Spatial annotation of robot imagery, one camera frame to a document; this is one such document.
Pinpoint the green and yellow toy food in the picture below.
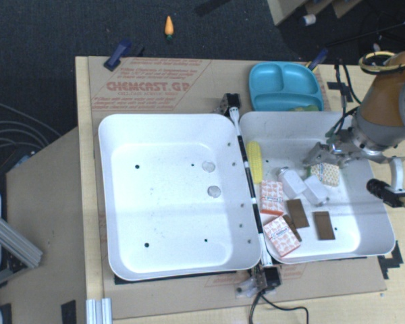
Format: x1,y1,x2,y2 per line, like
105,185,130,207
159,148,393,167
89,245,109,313
288,103,320,113

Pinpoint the white plastic tray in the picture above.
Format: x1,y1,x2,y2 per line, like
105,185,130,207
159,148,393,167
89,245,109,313
238,110,397,265
97,113,263,281

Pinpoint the blue divided plate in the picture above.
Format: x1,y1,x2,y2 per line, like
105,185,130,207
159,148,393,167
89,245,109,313
248,61,325,113

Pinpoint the orange and white carton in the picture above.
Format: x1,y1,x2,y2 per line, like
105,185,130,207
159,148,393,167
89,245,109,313
259,210,280,226
263,215,302,259
259,180,286,215

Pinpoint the brown cardboard board red print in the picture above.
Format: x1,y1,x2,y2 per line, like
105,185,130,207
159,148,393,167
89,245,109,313
86,56,389,321

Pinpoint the black cylinder on white bracket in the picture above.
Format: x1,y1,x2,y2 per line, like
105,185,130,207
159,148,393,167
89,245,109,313
366,155,405,209

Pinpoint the orange patterned white packet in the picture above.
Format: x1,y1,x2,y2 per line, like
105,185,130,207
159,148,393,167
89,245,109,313
310,162,341,188

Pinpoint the yellow corn cob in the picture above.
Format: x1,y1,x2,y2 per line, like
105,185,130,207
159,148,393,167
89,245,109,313
246,140,265,186

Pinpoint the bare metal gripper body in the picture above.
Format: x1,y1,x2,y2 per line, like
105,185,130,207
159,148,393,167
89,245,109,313
325,127,389,162

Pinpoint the orange carrot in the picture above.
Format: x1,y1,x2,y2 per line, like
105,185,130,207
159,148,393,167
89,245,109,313
164,15,176,41

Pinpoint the thin black and white rod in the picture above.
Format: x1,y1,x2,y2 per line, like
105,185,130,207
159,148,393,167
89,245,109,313
228,106,274,267

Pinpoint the brown flat bar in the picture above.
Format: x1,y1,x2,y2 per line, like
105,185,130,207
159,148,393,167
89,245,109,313
312,211,336,241
286,198,311,230
282,214,303,243

